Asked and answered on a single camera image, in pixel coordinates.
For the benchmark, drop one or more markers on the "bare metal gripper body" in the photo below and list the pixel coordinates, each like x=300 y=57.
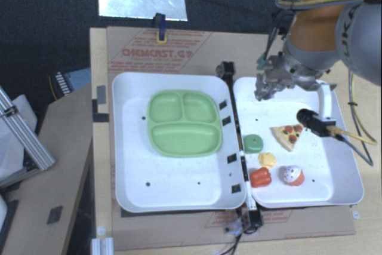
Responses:
x=283 y=73

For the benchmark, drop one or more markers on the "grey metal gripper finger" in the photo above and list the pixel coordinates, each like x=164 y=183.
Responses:
x=272 y=91
x=260 y=89

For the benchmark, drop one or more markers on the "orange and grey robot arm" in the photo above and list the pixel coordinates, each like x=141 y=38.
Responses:
x=322 y=24

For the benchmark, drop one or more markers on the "thin black and white rod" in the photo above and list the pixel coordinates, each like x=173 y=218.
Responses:
x=238 y=128

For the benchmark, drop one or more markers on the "pizza slice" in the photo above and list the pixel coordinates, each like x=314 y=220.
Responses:
x=288 y=135

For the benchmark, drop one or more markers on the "green doughnut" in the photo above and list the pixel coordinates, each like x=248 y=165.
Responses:
x=253 y=144

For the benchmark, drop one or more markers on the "yellow toy pastry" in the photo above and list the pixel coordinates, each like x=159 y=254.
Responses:
x=266 y=160

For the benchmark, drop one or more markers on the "green divided plate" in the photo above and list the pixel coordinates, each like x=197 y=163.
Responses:
x=185 y=125

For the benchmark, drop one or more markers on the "orange bell pepper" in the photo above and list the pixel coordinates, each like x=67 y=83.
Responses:
x=260 y=178

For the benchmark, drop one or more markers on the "white plastic tray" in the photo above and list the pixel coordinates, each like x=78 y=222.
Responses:
x=179 y=176
x=322 y=164

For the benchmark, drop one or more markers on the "brown cardboard board red print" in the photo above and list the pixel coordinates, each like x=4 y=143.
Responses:
x=179 y=47

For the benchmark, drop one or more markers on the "black cylinder on white bracket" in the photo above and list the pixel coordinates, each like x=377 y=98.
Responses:
x=313 y=122

